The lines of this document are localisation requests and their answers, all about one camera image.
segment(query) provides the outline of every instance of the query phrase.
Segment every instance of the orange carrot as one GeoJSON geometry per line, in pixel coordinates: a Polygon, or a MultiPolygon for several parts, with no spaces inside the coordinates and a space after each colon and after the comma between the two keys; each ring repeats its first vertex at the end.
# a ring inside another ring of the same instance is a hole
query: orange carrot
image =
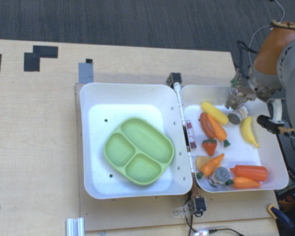
{"type": "Polygon", "coordinates": [[[237,177],[246,177],[254,181],[265,181],[267,177],[267,169],[264,166],[255,165],[236,165],[230,169],[237,177]]]}
{"type": "Polygon", "coordinates": [[[200,114],[200,124],[201,128],[203,129],[203,132],[206,134],[207,137],[213,139],[215,137],[214,132],[211,130],[208,120],[207,120],[207,114],[201,113],[200,114]]]}
{"type": "Polygon", "coordinates": [[[213,129],[215,136],[217,139],[219,139],[220,141],[224,141],[224,147],[227,147],[229,145],[231,145],[227,140],[227,134],[224,130],[224,128],[217,122],[217,120],[215,120],[212,116],[207,115],[206,116],[208,119],[208,122],[211,125],[211,128],[213,129]]]}
{"type": "Polygon", "coordinates": [[[226,182],[226,185],[231,185],[235,188],[253,188],[253,187],[259,187],[261,184],[259,182],[256,182],[252,179],[246,178],[246,177],[234,177],[233,180],[228,180],[226,182]]]}
{"type": "Polygon", "coordinates": [[[200,172],[197,173],[197,179],[201,179],[204,176],[209,176],[211,175],[215,169],[220,165],[222,159],[224,157],[224,154],[220,154],[215,158],[212,158],[209,160],[207,163],[201,166],[199,169],[200,172]]]}

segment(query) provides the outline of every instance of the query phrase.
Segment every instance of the white cable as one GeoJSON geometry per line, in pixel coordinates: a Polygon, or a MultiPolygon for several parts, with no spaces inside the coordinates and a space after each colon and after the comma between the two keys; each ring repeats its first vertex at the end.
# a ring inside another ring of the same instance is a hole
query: white cable
{"type": "MultiPolygon", "coordinates": [[[[284,10],[284,8],[282,7],[282,5],[279,4],[279,2],[278,2],[277,0],[274,0],[274,1],[276,2],[276,4],[277,4],[277,5],[282,9],[282,11],[283,11],[283,16],[282,16],[281,20],[279,21],[279,23],[280,23],[280,22],[283,21],[283,18],[285,17],[285,10],[284,10]]],[[[249,48],[251,47],[251,44],[252,44],[252,41],[253,41],[255,35],[256,35],[260,30],[262,30],[262,29],[264,29],[264,28],[267,28],[267,27],[270,27],[270,26],[262,26],[261,28],[259,28],[259,29],[258,29],[258,30],[252,35],[251,40],[250,40],[250,43],[249,43],[249,48]]],[[[250,51],[248,51],[248,56],[249,56],[250,65],[252,65],[251,57],[250,57],[250,51]]]]}

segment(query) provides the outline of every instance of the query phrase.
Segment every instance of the metal can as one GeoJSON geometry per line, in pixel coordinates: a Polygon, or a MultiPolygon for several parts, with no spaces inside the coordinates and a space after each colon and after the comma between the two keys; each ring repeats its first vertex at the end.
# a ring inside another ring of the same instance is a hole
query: metal can
{"type": "Polygon", "coordinates": [[[248,113],[248,108],[245,105],[240,104],[234,111],[228,114],[228,119],[232,124],[238,125],[247,117],[248,113]]]}
{"type": "Polygon", "coordinates": [[[207,178],[208,183],[212,187],[219,187],[221,184],[227,182],[231,177],[228,169],[225,167],[218,167],[212,175],[207,178]]]}

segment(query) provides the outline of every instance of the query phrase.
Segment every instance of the sausage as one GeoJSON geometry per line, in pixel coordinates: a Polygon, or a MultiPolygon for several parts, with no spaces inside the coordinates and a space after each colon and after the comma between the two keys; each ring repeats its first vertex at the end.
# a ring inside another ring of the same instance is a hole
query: sausage
{"type": "Polygon", "coordinates": [[[215,133],[212,131],[208,120],[207,120],[207,114],[206,113],[201,113],[200,114],[200,124],[201,128],[203,129],[204,133],[206,134],[207,137],[210,139],[213,139],[215,137],[215,133]]]}

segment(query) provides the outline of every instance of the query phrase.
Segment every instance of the yellow banana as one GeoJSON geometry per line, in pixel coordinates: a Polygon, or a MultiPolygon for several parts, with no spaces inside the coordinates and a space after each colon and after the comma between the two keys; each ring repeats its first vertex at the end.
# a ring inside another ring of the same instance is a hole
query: yellow banana
{"type": "Polygon", "coordinates": [[[242,134],[247,142],[254,144],[256,148],[258,148],[259,144],[257,144],[254,133],[252,132],[251,123],[252,123],[252,116],[247,116],[242,121],[241,123],[242,134]]]}

